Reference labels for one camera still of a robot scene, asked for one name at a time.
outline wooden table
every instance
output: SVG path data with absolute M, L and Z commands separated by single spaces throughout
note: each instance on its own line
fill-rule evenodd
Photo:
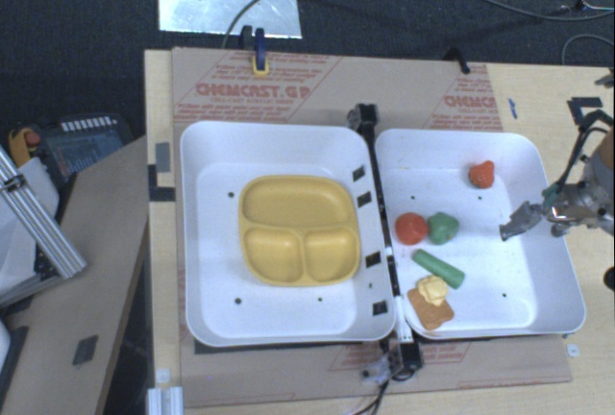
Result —
M 146 53 L 146 102 L 149 164 L 155 164 L 156 144 L 172 140 L 172 60 L 166 51 Z M 594 85 L 607 72 L 602 68 L 487 64 L 489 79 L 506 132 L 522 134 L 538 148 L 547 177 L 563 171 L 577 129 L 566 101 L 600 97 L 612 115 L 613 89 Z M 515 114 L 509 100 L 514 101 Z M 592 140 L 599 141 L 597 136 Z M 574 172 L 572 181 L 576 181 Z M 173 186 L 174 174 L 159 174 L 159 186 Z M 150 204 L 154 366 L 157 387 L 180 385 L 178 280 L 175 209 L 173 202 Z M 570 358 L 573 381 L 489 389 L 385 396 L 381 413 L 612 413 L 615 407 L 615 324 L 613 292 L 603 274 L 613 266 L 613 238 L 602 231 L 572 229 L 567 243 L 586 303 L 584 326 L 565 342 L 578 347 Z M 370 399 L 341 398 L 291 403 L 265 403 L 187 409 L 187 415 L 352 413 Z

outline black fabric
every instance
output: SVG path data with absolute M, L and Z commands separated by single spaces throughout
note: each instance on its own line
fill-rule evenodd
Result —
M 541 13 L 557 13 L 577 2 L 500 1 Z M 143 134 L 143 51 L 220 44 L 218 36 L 160 32 L 157 4 L 0 0 L 3 143 L 18 122 L 85 111 L 119 112 L 135 135 Z M 304 38 L 270 40 L 271 49 L 437 60 L 455 46 L 467 61 L 556 64 L 573 35 L 613 38 L 612 15 L 595 22 L 547 23 L 476 0 L 299 0 L 299 7 Z M 608 66 L 613 50 L 580 40 L 567 58 L 570 64 Z

